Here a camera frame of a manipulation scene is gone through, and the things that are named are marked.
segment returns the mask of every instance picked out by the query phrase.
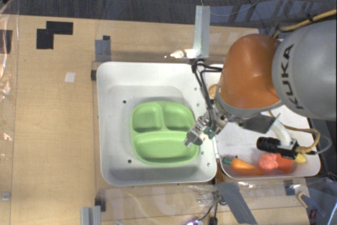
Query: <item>yellow object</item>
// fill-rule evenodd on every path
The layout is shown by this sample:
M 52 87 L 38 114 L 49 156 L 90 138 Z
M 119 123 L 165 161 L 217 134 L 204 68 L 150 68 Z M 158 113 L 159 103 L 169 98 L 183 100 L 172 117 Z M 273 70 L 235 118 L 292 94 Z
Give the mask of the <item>yellow object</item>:
M 305 156 L 302 154 L 297 154 L 296 159 L 294 159 L 296 163 L 303 163 L 306 162 Z
M 297 129 L 293 128 L 291 126 L 285 126 L 286 129 L 288 130 L 293 130 L 293 131 L 302 131 L 306 133 L 311 133 L 311 134 L 316 134 L 314 142 L 311 144 L 311 146 L 298 146 L 296 147 L 295 151 L 300 154 L 307 154 L 312 151 L 314 147 L 318 144 L 321 138 L 321 133 L 317 129 Z
M 298 200 L 300 201 L 301 205 L 303 205 L 305 208 L 308 208 L 308 206 L 306 205 L 306 203 L 303 201 L 302 199 L 302 196 L 305 196 L 305 193 L 304 192 L 300 192 L 298 195 L 297 195 L 297 198 Z
M 216 84 L 213 84 L 210 88 L 209 88 L 209 95 L 210 98 L 213 99 L 215 97 L 215 92 L 216 92 Z
M 306 25 L 312 24 L 313 22 L 317 22 L 319 20 L 325 19 L 325 18 L 330 17 L 330 16 L 334 16 L 334 15 L 336 15 L 336 9 L 333 9 L 333 10 L 325 12 L 325 13 L 321 13 L 319 15 L 314 16 L 312 19 L 304 20 L 304 21 L 302 21 L 302 22 L 300 22 L 296 25 L 281 27 L 279 30 L 275 31 L 275 33 L 273 34 L 273 38 L 277 38 L 277 36 L 281 32 L 294 31 L 294 30 L 296 30 L 300 27 L 304 27 Z

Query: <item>clear acrylic panel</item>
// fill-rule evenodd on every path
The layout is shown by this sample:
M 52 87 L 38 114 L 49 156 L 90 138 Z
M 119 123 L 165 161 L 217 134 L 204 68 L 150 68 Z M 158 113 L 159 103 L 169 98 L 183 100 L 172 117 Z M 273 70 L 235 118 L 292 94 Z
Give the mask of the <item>clear acrylic panel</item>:
M 11 215 L 19 0 L 0 3 L 0 223 Z

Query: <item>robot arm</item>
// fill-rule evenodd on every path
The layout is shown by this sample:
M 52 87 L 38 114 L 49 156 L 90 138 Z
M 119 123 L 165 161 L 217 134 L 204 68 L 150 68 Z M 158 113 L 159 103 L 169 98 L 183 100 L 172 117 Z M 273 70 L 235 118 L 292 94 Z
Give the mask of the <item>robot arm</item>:
M 237 40 L 226 56 L 213 103 L 207 102 L 207 112 L 184 143 L 200 145 L 235 122 L 260 133 L 271 128 L 280 140 L 261 137 L 257 147 L 294 158 L 298 143 L 276 118 L 261 114 L 283 104 L 309 118 L 336 120 L 336 20 L 303 27 L 282 43 L 260 34 Z

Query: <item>metal bracket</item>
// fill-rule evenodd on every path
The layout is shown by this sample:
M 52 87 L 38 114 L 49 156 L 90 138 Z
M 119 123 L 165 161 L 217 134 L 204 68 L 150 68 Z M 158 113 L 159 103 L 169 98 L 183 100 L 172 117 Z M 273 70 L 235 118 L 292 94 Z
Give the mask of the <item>metal bracket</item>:
M 95 206 L 100 206 L 101 212 L 105 212 L 105 209 L 106 209 L 105 194 L 104 196 L 102 196 L 103 192 L 104 192 L 103 190 L 100 190 L 100 196 L 97 196 L 95 198 Z
M 242 197 L 237 183 L 219 183 L 217 189 L 239 224 L 257 224 L 251 210 Z
M 257 116 L 239 122 L 239 126 L 258 133 L 266 134 L 273 125 L 275 118 L 258 114 Z
M 210 50 L 210 21 L 209 6 L 197 6 L 195 9 L 193 51 L 196 58 L 208 57 Z
M 190 147 L 192 143 L 196 145 L 202 145 L 203 139 L 200 137 L 204 130 L 207 128 L 209 123 L 209 112 L 206 111 L 205 114 L 198 118 L 198 120 L 194 123 L 193 127 L 186 134 L 186 139 L 184 140 L 184 144 L 187 147 Z
M 101 207 L 81 208 L 81 225 L 101 225 Z

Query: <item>white sink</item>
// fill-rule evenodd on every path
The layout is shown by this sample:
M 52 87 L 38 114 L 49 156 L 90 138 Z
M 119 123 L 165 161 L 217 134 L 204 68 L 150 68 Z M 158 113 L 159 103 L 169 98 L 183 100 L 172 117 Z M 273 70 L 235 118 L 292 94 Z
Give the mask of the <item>white sink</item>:
M 202 144 L 194 160 L 181 165 L 148 165 L 138 160 L 132 149 L 131 114 L 140 103 L 180 102 L 196 118 L 205 113 L 205 101 L 190 65 L 107 62 L 97 70 L 97 91 L 101 172 L 109 184 L 206 182 L 215 176 L 211 140 Z

